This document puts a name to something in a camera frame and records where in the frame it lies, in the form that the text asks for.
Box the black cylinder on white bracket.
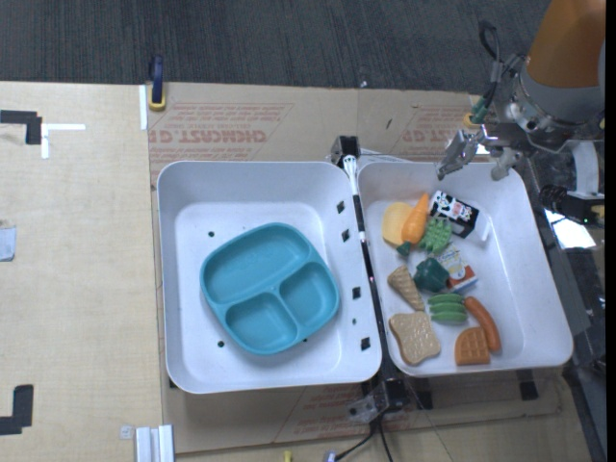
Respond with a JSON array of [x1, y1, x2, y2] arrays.
[[538, 140, 606, 226]]

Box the orange waffle piece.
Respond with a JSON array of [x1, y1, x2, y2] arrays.
[[453, 325, 492, 368]]

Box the green pea pods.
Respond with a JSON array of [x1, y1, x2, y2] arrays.
[[426, 292, 470, 326]]

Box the orange sausage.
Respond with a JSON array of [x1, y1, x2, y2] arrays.
[[462, 295, 503, 354]]

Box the black block with thin wires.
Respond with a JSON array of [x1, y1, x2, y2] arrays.
[[330, 135, 362, 166], [346, 376, 411, 424]]

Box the white and orange carton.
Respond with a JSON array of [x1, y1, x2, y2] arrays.
[[434, 243, 479, 294]]

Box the white plastic tray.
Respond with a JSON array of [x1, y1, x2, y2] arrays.
[[156, 160, 384, 396], [356, 160, 576, 379]]

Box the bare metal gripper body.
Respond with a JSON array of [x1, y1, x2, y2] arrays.
[[479, 92, 604, 157]]

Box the blue divided plate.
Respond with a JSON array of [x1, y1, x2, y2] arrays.
[[198, 221, 342, 357]]

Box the tan bread slice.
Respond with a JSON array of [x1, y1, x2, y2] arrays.
[[388, 310, 443, 368]]

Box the black and white milk carton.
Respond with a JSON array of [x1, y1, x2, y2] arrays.
[[427, 190, 493, 243]]

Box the yellow round biscuit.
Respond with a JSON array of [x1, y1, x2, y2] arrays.
[[381, 201, 416, 247]]

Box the light green lettuce leaf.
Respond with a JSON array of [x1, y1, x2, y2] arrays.
[[416, 216, 454, 255]]

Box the dark green pepper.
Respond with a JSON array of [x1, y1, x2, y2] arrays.
[[412, 256, 451, 295]]

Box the beige ice cream cone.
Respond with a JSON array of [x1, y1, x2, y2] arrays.
[[386, 264, 427, 313]]

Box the brown cardboard board red print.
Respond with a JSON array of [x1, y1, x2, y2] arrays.
[[145, 82, 581, 456]]

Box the orange carrot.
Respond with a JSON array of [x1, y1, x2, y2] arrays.
[[396, 192, 431, 258]]

